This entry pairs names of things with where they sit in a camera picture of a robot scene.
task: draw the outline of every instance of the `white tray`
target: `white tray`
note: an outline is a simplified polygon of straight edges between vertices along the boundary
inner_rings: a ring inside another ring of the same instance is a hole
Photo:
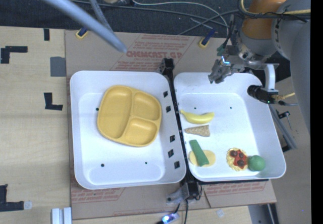
[[[105,91],[125,85],[155,96],[161,104],[159,133],[148,146],[131,147],[103,137],[97,111]],[[80,71],[71,77],[74,170],[86,189],[176,183],[186,165],[167,79],[154,72]]]
[[[186,134],[185,128],[197,125],[187,122],[180,114],[186,153],[191,151],[189,141],[196,139],[202,149],[211,150],[216,155],[216,162],[210,167],[189,163],[192,175],[203,182],[281,177],[286,163],[269,106],[247,94],[250,85],[261,85],[260,80],[252,74],[236,73],[220,84],[210,84],[208,74],[179,73],[174,79],[179,110],[215,113],[209,123],[210,137]],[[226,154],[234,147],[243,149],[248,156],[262,156],[266,162],[265,169],[260,172],[231,169]]]

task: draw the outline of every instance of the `green ball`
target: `green ball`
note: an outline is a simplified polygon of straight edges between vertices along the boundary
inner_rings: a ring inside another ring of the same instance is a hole
[[[261,171],[265,168],[266,163],[264,159],[258,155],[251,156],[248,158],[248,168],[251,171]]]

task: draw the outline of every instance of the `tart with berries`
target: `tart with berries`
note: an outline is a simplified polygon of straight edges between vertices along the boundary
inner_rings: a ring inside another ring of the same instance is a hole
[[[235,171],[242,171],[248,168],[248,156],[242,149],[232,148],[227,152],[227,163]]]

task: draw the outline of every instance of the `toy banana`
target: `toy banana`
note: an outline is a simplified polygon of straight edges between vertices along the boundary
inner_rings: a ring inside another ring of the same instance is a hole
[[[198,125],[209,123],[214,117],[214,112],[198,115],[194,113],[185,112],[184,110],[180,110],[180,113],[185,117],[185,119],[188,122]]]

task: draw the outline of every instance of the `cardboard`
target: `cardboard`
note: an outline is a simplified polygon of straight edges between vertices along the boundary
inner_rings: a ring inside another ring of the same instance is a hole
[[[173,58],[174,76],[180,72],[211,72],[217,58],[216,49],[224,42],[211,38],[206,48],[198,46],[202,37],[143,33],[116,33],[128,47],[120,53],[89,32],[77,39],[76,31],[65,31],[68,126],[70,143],[71,204],[73,219],[154,212],[172,212],[177,205],[167,204],[167,194],[176,192],[180,184],[86,190],[75,180],[69,81],[82,70],[159,71],[163,58]],[[250,204],[275,203],[271,181],[221,183],[203,185],[200,200],[192,200],[190,209],[206,209]]]

